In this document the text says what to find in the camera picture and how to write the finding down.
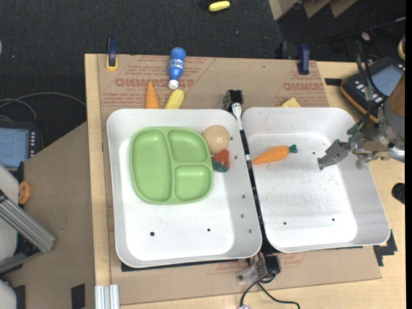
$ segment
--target black floor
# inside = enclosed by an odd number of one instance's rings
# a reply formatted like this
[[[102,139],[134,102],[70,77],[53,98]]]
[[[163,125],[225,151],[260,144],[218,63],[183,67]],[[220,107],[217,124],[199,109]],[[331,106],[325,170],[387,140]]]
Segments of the black floor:
[[[283,44],[293,58],[306,43],[318,61],[354,61],[355,39],[329,37],[356,32],[406,16],[406,0],[360,0],[338,18],[328,6],[308,19],[297,4],[274,21],[268,0],[230,0],[217,14],[203,0],[0,0],[0,119],[33,120],[22,104],[5,98],[42,92],[85,100],[84,54],[104,53],[110,34],[119,53],[168,55],[183,46],[191,56],[271,59]],[[398,58],[406,22],[380,28],[366,46],[370,57]],[[45,146],[86,120],[74,100],[42,95],[26,98],[37,113]]]

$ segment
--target green plate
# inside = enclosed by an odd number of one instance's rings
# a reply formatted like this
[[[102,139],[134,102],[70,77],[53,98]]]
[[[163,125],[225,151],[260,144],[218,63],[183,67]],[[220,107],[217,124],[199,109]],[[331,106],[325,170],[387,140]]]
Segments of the green plate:
[[[209,147],[192,129],[140,130],[131,140],[130,166],[135,191],[149,203],[191,203],[213,188]]]

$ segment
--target white bottle cap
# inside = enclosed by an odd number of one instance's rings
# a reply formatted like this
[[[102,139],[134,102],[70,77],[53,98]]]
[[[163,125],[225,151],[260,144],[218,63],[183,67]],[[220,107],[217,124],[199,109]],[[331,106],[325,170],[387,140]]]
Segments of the white bottle cap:
[[[177,80],[170,80],[169,81],[169,88],[170,89],[177,89],[179,87],[179,82]]]

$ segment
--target blue clamp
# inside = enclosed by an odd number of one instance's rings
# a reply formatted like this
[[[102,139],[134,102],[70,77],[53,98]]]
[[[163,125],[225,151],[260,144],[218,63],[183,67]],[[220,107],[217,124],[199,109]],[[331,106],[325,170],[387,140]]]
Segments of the blue clamp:
[[[109,37],[108,41],[108,56],[106,57],[106,68],[109,71],[115,71],[118,67],[118,58],[116,56],[117,38]]]
[[[297,48],[297,57],[299,63],[297,63],[297,69],[299,74],[309,74],[309,47],[307,44],[300,44]]]

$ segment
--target blue bottle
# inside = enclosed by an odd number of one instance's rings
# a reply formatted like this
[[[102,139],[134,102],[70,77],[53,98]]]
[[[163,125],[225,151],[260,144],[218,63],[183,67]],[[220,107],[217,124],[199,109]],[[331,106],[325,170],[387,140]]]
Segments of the blue bottle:
[[[179,87],[179,78],[183,74],[183,67],[185,66],[186,51],[183,48],[175,47],[170,53],[170,61],[167,72],[170,76],[169,88],[176,89]]]

